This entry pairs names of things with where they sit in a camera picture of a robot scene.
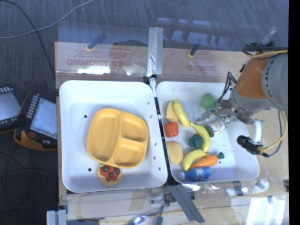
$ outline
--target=white tray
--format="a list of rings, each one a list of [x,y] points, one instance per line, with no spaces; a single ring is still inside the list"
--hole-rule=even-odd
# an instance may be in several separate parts
[[[122,169],[119,183],[110,188],[97,178],[99,163],[86,149],[90,123],[102,108],[116,108],[144,119],[149,143],[143,162]],[[131,188],[156,188],[167,179],[167,168],[151,88],[142,82],[67,81],[60,87],[62,180],[75,193]]]
[[[201,98],[206,93],[211,93],[215,99],[219,98],[223,92],[223,83],[199,83],[199,82],[161,82],[157,85],[157,97],[161,111],[163,124],[165,119],[166,108],[169,101],[178,98],[184,110],[192,122],[196,122],[201,114],[205,111],[201,107]],[[184,127],[178,122],[179,135],[176,137],[165,138],[166,141],[176,141],[181,144],[184,155],[193,148],[189,147],[188,140],[195,129],[191,126]],[[259,174],[259,164],[255,155],[250,154],[244,148],[237,144],[236,140],[239,135],[249,136],[247,126],[240,122],[231,122],[228,127],[221,133],[211,138],[211,146],[207,151],[217,155],[219,152],[224,153],[225,158],[211,167],[211,176],[208,180],[202,182],[192,182],[191,180],[180,180],[178,173],[183,171],[181,164],[173,165],[170,162],[172,176],[180,183],[208,183],[234,180],[251,180]]]

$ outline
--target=toy carrot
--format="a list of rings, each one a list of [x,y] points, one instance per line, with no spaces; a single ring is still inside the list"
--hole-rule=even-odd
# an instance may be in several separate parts
[[[202,159],[200,159],[198,162],[192,164],[189,169],[196,168],[196,167],[213,166],[221,158],[224,158],[224,154],[222,152],[220,152],[217,156],[213,154],[209,154],[203,157]]]

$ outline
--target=blue bottle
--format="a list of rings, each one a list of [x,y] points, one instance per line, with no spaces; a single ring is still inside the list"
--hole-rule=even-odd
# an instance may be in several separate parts
[[[203,181],[208,179],[211,176],[210,167],[198,167],[193,168],[187,172],[180,172],[179,179],[191,179],[193,181]]]

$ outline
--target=yellow cable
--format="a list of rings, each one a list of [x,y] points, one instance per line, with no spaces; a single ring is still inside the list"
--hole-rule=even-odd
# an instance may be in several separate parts
[[[270,150],[271,148],[274,148],[274,147],[275,147],[277,144],[279,144],[279,143],[282,141],[282,139],[285,137],[285,134],[286,134],[286,132],[287,132],[287,120],[286,120],[286,116],[285,116],[284,112],[283,112],[283,111],[280,111],[280,113],[281,113],[281,116],[283,117],[284,124],[285,124],[284,131],[283,131],[281,137],[280,137],[274,144],[272,144],[271,146],[266,147],[266,148],[258,148],[258,150],[261,151],[261,153],[264,153],[264,152]]]
[[[261,57],[266,57],[268,55],[276,55],[276,54],[280,54],[280,53],[287,53],[288,50],[279,50],[279,51],[274,51],[274,52],[265,52],[265,53],[259,53],[259,54],[245,54],[247,57],[249,58],[261,58]]]

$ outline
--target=orange and black device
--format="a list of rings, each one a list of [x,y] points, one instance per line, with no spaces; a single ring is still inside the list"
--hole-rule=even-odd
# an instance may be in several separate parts
[[[22,103],[15,141],[29,149],[57,149],[56,101],[41,91],[32,90]]]
[[[18,126],[18,114],[23,98],[13,86],[0,87],[0,133]]]

